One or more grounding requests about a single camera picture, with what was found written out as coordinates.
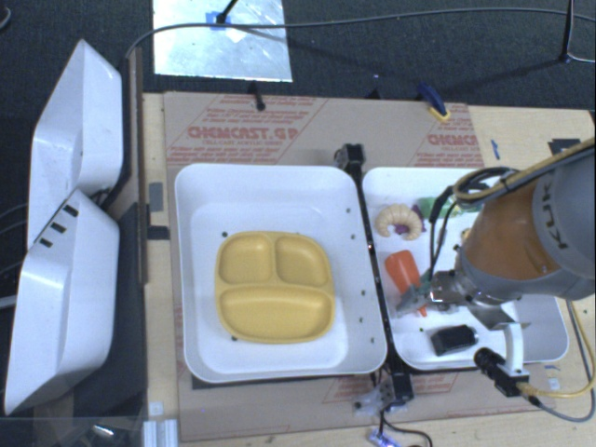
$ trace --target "dark floor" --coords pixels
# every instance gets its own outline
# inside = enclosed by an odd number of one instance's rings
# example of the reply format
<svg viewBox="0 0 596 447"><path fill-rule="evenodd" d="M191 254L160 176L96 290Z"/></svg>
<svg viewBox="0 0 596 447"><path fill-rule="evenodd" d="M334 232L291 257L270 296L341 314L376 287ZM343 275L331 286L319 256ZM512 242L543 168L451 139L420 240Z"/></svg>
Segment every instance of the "dark floor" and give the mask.
<svg viewBox="0 0 596 447"><path fill-rule="evenodd" d="M282 0L286 22L339 20L457 7L539 7L565 11L568 0ZM35 123L75 43L85 38L113 65L152 27L152 0L6 0L0 31L0 215L26 202ZM596 0L576 0L594 19ZM353 26L289 31L294 82L262 84L264 94L410 100L424 80L446 101L501 106L594 109L594 65L558 62L565 17L534 12L443 14ZM576 20L572 51L594 58L595 24ZM152 74L143 45L144 89L241 92L248 83ZM26 216L0 219L0 296L17 289ZM11 316L0 314L0 379Z"/></svg>

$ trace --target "orange object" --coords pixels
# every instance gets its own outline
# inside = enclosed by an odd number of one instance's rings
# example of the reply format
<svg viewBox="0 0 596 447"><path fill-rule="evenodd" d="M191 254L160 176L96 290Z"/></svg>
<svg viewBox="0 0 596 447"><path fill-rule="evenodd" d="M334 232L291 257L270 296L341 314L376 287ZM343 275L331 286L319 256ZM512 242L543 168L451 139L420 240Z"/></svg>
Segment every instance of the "orange object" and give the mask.
<svg viewBox="0 0 596 447"><path fill-rule="evenodd" d="M420 286L420 272L411 251L391 253L385 259L385 268L401 294L409 290L412 285L416 288ZM427 315L427 309L424 306L418 308L418 311L423 317Z"/></svg>

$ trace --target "wooden table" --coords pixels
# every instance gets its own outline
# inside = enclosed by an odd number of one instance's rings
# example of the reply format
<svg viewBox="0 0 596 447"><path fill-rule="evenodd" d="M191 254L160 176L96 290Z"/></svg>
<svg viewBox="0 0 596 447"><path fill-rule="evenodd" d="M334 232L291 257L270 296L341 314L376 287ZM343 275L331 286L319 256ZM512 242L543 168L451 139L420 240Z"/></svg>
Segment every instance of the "wooden table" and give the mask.
<svg viewBox="0 0 596 447"><path fill-rule="evenodd" d="M577 128L593 135L594 125L587 112L566 110L513 109L494 107L470 107L470 114L481 145L490 146L495 135L501 144L511 143L519 147L519 160L523 161L528 148L523 143L523 134L529 128L556 136L562 125ZM144 162L147 182L165 183L165 152L163 141L163 100L160 95L144 95ZM153 224L169 225L168 211L164 210L152 220ZM176 381L176 355L174 337L174 314L172 309L172 288L170 276L169 242L152 240L148 243L149 282L145 286L146 328L148 344L150 412L154 400L159 400L155 420L177 417L178 398ZM578 303L580 316L594 345L594 296ZM572 390L586 383L586 375L578 355L576 340L569 318L562 304L563 317L570 332L571 342L568 354L557 366L561 369L559 379L562 389ZM487 379L487 389L491 384ZM481 396L481 392L470 392L470 396ZM561 412L580 416L588 411L589 396L577 400L558 401ZM444 419L438 421L401 425L409 429L424 430L438 447L525 447L591 445L596 438L596 420L585 424L572 424L541 412L500 414L482 417ZM184 443L186 447L351 447L370 445L366 436L370 427L342 428L325 431L302 432L284 435L265 435L240 439L204 440ZM415 435L389 433L403 446L425 446L425 441Z"/></svg>

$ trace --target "yellow plate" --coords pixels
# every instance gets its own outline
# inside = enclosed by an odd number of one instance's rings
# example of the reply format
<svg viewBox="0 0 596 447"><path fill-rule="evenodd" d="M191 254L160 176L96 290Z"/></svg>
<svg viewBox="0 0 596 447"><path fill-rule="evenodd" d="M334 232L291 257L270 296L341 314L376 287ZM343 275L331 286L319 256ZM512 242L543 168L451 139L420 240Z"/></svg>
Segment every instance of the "yellow plate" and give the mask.
<svg viewBox="0 0 596 447"><path fill-rule="evenodd" d="M327 254L309 237L241 232L220 247L215 303L223 326L257 343L301 343L329 330L335 315Z"/></svg>

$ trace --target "toy shrimp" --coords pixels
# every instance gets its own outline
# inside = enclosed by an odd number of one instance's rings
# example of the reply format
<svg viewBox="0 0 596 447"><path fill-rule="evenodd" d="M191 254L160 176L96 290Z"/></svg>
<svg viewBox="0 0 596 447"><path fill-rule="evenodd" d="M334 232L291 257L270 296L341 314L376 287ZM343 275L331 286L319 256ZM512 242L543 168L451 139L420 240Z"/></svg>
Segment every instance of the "toy shrimp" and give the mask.
<svg viewBox="0 0 596 447"><path fill-rule="evenodd" d="M416 240L422 233L422 221L418 214L405 204L393 204L381 210L374 221L379 235L389 237L388 227L390 225L406 225L409 229L406 240Z"/></svg>

